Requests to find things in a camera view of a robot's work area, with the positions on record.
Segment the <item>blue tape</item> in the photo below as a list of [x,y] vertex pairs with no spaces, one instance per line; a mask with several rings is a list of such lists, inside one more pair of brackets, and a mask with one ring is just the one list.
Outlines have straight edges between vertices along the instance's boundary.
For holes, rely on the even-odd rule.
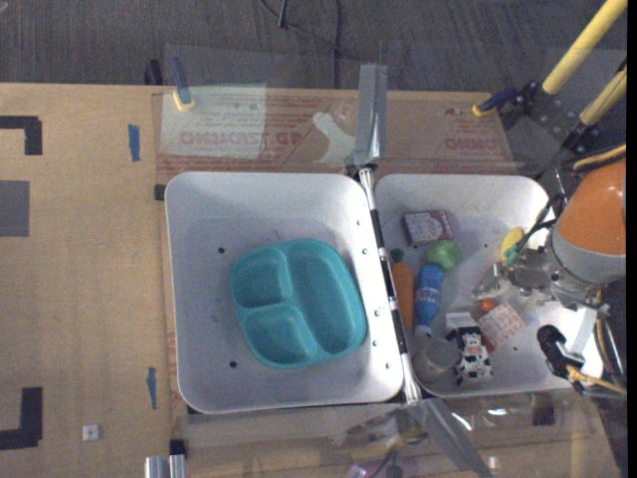
[[139,157],[139,127],[133,124],[128,125],[128,147],[133,161],[141,161]]
[[148,376],[146,377],[146,384],[148,384],[148,392],[150,393],[150,403],[152,408],[157,408],[157,377],[155,376],[155,369],[152,366],[148,367]]
[[190,89],[188,88],[186,73],[179,57],[172,57],[170,59],[170,67],[172,68],[172,75],[175,79],[175,85],[177,86],[179,100],[183,105],[190,105],[190,103],[192,103]]

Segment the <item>toy item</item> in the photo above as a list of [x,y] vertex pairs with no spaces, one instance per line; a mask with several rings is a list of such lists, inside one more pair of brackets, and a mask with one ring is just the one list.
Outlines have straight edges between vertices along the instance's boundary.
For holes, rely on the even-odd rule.
[[402,262],[404,256],[405,253],[400,248],[391,250],[391,258],[394,261],[391,276],[394,280],[402,322],[405,329],[411,331],[414,324],[414,274],[411,268]]
[[494,349],[526,324],[509,303],[501,303],[478,319],[478,325]]
[[341,358],[360,346],[367,320],[340,254],[314,239],[255,248],[230,271],[245,343],[264,364],[293,368]]
[[421,339],[420,346],[413,364],[416,375],[425,383],[438,380],[460,359],[458,347],[445,339],[426,337]]
[[419,246],[440,240],[452,240],[454,237],[445,211],[405,214],[402,223],[409,246]]
[[440,241],[427,251],[427,261],[418,272],[418,288],[414,297],[416,324],[428,329],[440,311],[440,289],[445,272],[453,269],[462,259],[458,245],[453,241]]
[[454,366],[456,383],[462,385],[491,378],[494,374],[491,360],[476,321],[468,314],[448,314],[447,327],[452,327],[447,340],[455,340],[461,354]]
[[480,310],[484,313],[490,312],[496,307],[496,301],[493,298],[484,298],[479,300]]

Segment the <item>yellow pole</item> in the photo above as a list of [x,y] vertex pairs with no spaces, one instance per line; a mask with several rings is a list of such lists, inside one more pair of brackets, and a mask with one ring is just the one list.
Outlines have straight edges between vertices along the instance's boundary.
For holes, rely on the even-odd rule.
[[579,121],[585,125],[596,125],[599,120],[626,94],[628,66],[619,71],[599,96],[580,114]]
[[542,84],[542,89],[555,96],[573,73],[581,66],[588,54],[601,41],[604,34],[628,7],[628,0],[606,0],[586,28],[579,34],[566,54],[553,68]]

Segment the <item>orange robot part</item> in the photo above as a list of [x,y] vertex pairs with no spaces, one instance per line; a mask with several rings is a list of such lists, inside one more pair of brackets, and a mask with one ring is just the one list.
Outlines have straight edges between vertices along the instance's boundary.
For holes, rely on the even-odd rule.
[[557,221],[566,241],[596,253],[626,254],[625,175],[626,159],[586,174]]

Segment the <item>teal divided plate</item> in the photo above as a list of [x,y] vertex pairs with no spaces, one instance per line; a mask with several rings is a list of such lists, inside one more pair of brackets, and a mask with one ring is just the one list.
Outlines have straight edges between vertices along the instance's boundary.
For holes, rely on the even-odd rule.
[[337,359],[367,334],[347,266],[320,241],[286,241],[246,253],[232,266],[230,295],[249,349],[270,366]]

